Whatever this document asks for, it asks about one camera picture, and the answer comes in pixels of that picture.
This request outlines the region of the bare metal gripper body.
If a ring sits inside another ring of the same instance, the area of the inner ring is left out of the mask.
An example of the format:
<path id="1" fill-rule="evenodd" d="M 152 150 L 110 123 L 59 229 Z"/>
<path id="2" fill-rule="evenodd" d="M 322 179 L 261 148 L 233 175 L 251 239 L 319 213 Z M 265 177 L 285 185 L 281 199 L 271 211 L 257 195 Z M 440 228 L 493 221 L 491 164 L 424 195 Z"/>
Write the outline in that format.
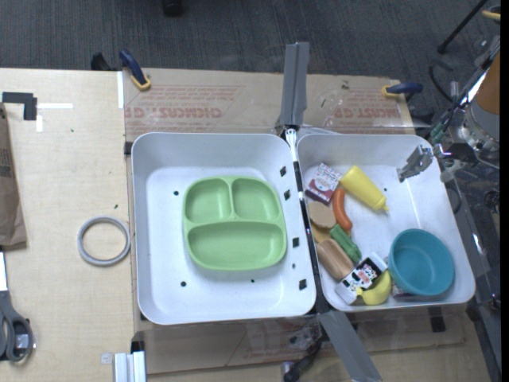
<path id="1" fill-rule="evenodd" d="M 435 144 L 433 153 L 438 159 L 449 159 L 465 164 L 483 163 L 499 168 L 499 128 L 482 127 L 473 120 L 464 120 L 459 126 L 450 127 L 450 140 Z"/>

